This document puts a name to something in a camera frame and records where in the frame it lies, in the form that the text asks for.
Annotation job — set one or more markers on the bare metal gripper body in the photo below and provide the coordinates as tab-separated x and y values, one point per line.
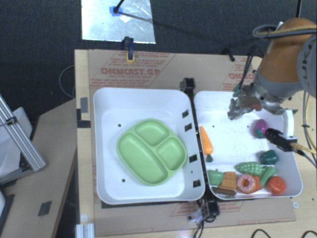
252	102

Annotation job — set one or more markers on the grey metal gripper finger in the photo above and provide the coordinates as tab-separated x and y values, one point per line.
233	108
243	111

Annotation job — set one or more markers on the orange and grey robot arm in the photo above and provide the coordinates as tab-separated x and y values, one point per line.
282	56

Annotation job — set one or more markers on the purple grapes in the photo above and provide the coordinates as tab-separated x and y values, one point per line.
260	126

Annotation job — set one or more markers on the white plastic tray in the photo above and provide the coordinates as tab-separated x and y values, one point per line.
111	182
232	142

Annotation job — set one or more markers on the thin black rod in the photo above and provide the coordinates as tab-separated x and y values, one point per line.
198	133

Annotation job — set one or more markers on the orange carrot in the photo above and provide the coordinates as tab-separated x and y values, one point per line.
206	142

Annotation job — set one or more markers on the dark green pepper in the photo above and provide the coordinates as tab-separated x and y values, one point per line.
268	157

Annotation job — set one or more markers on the green cucumber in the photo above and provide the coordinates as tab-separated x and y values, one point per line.
268	175

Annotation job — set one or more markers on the brown waffle biscuit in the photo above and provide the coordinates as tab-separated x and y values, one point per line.
228	180

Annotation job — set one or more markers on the green apple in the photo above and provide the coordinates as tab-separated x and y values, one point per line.
215	177

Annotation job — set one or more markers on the orange wedge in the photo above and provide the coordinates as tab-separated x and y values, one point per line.
258	183

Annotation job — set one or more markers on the pink doughnut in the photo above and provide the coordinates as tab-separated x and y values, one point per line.
241	186

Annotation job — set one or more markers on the orange tomato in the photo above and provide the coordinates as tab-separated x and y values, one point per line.
276	185

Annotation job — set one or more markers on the brown chocolate bar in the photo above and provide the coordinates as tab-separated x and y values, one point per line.
224	191

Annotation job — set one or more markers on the brown cardboard board red print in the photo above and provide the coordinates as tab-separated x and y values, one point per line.
153	68

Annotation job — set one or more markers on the green divided plate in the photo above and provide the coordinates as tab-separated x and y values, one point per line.
146	157

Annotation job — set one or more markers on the black cylinder on white bracket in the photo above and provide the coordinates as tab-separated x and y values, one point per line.
278	137

